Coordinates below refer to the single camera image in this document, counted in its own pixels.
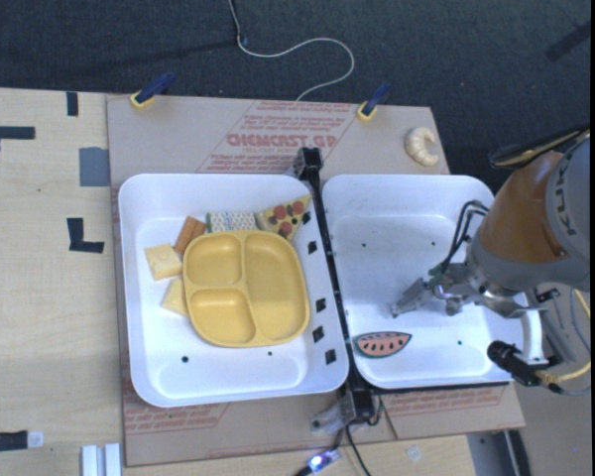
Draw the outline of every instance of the divided yellow plate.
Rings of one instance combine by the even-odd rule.
[[[185,249],[182,275],[191,323],[212,344],[281,344],[308,325],[308,294],[298,254],[275,233],[199,236]]]

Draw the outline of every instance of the yellow cable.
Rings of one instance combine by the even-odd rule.
[[[586,303],[586,300],[584,299],[584,297],[578,290],[573,290],[573,294],[579,301],[579,304],[582,305],[582,309],[584,310],[586,317],[590,320],[591,309],[589,308],[588,304]],[[575,379],[576,377],[579,377],[582,374],[585,374],[586,372],[588,372],[590,370],[590,368],[591,368],[591,360],[589,359],[588,362],[581,369],[576,370],[574,372],[569,372],[568,374],[558,375],[553,372],[546,372],[545,370],[538,370],[535,372],[535,374],[542,380],[543,383],[549,385],[549,384],[553,384],[553,383],[555,383],[555,384],[561,383],[563,381],[568,381],[570,379]]]

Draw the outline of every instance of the cashew-shaped object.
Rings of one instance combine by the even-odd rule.
[[[436,141],[432,131],[426,127],[412,129],[406,136],[406,152],[422,166],[434,166],[438,162],[438,155],[428,151],[426,141]]]

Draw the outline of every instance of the blue and yellow clamp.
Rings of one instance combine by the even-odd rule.
[[[177,77],[172,72],[161,74],[142,90],[130,95],[130,102],[137,109],[143,109],[155,101],[155,95],[167,93],[176,80]]]
[[[377,112],[377,105],[384,104],[388,97],[390,97],[390,83],[384,81],[381,86],[375,90],[373,96],[365,101],[359,109],[357,109],[357,118],[362,122],[369,122]]]

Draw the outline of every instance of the wooden table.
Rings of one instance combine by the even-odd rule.
[[[0,89],[0,432],[39,431],[42,447],[0,452],[0,475],[79,474],[83,445],[123,442],[110,188],[80,186],[78,150],[107,149],[106,97]],[[68,218],[101,254],[70,252]],[[408,449],[421,458],[414,461]],[[348,447],[326,474],[362,474]],[[363,444],[372,474],[474,475],[464,435]],[[307,451],[124,468],[128,475],[291,475]]]

